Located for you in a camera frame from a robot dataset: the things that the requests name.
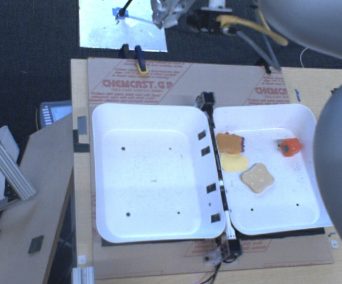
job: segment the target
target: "desk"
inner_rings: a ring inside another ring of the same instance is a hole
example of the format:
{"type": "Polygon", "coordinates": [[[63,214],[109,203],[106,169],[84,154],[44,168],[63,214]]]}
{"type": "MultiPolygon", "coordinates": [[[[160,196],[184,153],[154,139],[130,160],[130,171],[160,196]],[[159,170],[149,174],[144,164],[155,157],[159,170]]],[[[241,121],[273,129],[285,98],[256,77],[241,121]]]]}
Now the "desk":
{"type": "MultiPolygon", "coordinates": [[[[290,102],[298,102],[295,90],[299,92],[299,103],[309,107],[316,118],[331,96],[331,90],[342,84],[342,70],[283,69],[284,80],[290,102]]],[[[87,60],[72,60],[72,102],[73,129],[78,129],[78,117],[88,115],[88,63],[87,60]]],[[[89,143],[89,135],[79,134],[79,143],[89,143]]],[[[76,249],[83,255],[79,267],[93,266],[92,210],[89,153],[75,153],[75,201],[76,201],[76,249]]],[[[334,264],[283,267],[273,269],[236,270],[219,272],[216,283],[342,283],[342,242],[338,234],[330,237],[337,240],[339,248],[333,249],[334,264]]],[[[125,279],[96,280],[106,283],[199,283],[208,273],[132,277],[125,279]]]]}

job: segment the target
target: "tomato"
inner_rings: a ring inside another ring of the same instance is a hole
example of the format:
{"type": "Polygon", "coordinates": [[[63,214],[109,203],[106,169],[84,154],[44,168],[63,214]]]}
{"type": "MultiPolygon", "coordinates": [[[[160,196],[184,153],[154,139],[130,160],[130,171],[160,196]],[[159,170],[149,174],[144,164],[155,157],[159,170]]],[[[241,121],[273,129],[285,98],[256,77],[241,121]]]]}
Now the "tomato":
{"type": "Polygon", "coordinates": [[[285,157],[292,157],[294,154],[297,154],[302,148],[299,139],[284,139],[282,144],[280,145],[280,149],[285,157]]]}

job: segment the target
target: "wooden table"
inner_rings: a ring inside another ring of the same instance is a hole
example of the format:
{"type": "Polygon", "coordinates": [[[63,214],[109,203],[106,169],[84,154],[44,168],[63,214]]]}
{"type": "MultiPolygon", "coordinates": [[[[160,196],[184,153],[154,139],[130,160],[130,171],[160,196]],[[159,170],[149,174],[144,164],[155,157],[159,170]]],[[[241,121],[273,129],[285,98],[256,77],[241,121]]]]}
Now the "wooden table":
{"type": "MultiPolygon", "coordinates": [[[[78,115],[88,115],[87,60],[72,60],[73,129],[77,130],[78,115]]],[[[283,68],[283,76],[290,102],[299,102],[312,110],[316,119],[331,96],[331,91],[342,84],[342,70],[283,68]]],[[[79,135],[80,143],[89,143],[89,135],[79,135]]],[[[89,155],[75,153],[75,202],[76,202],[76,249],[85,261],[78,267],[93,266],[91,184],[89,178],[89,155]]],[[[257,270],[219,272],[215,283],[235,284],[285,284],[285,283],[342,283],[342,241],[334,227],[326,228],[335,233],[330,240],[336,240],[339,247],[333,248],[334,264],[283,267],[257,270]]],[[[98,284],[115,283],[199,283],[209,274],[192,273],[183,275],[132,277],[125,279],[96,280],[98,284]]]]}

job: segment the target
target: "empty white tray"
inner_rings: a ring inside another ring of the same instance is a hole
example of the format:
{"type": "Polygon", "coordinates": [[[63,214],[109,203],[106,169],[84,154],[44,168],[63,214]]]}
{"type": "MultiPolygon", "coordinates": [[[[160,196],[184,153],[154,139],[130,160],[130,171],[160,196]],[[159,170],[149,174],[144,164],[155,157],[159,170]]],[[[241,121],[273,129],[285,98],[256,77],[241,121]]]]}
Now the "empty white tray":
{"type": "Polygon", "coordinates": [[[244,137],[242,155],[249,158],[249,167],[261,162],[275,179],[257,194],[241,181],[242,172],[222,171],[236,229],[255,235],[331,225],[315,180],[316,123],[310,109],[301,104],[223,107],[215,109],[214,122],[215,134],[244,137]],[[301,151],[284,157],[278,145],[295,137],[301,151]]]}
{"type": "Polygon", "coordinates": [[[103,104],[92,114],[96,223],[114,242],[214,238],[225,227],[205,114],[103,104]]]}

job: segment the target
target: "black floor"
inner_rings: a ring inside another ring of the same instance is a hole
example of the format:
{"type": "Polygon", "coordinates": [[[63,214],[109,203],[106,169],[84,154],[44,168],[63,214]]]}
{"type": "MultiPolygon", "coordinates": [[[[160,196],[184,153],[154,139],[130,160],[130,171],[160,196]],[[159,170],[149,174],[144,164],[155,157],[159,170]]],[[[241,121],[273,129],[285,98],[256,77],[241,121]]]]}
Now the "black floor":
{"type": "MultiPolygon", "coordinates": [[[[198,0],[193,8],[206,6],[198,0]]],[[[240,17],[254,20],[251,0],[227,0],[240,17]]],[[[117,57],[115,50],[79,47],[78,0],[0,0],[0,127],[7,125],[18,143],[36,130],[36,109],[45,101],[70,99],[70,59],[117,57]]],[[[246,32],[263,45],[262,37],[246,32]]],[[[255,64],[259,57],[237,37],[195,34],[182,17],[166,30],[168,53],[146,53],[147,59],[199,63],[255,64]]],[[[291,43],[273,46],[281,66],[301,67],[304,49],[291,43]]],[[[342,61],[308,50],[305,67],[342,68],[342,61]]],[[[49,283],[67,283],[72,240],[59,243],[49,283]]]]}

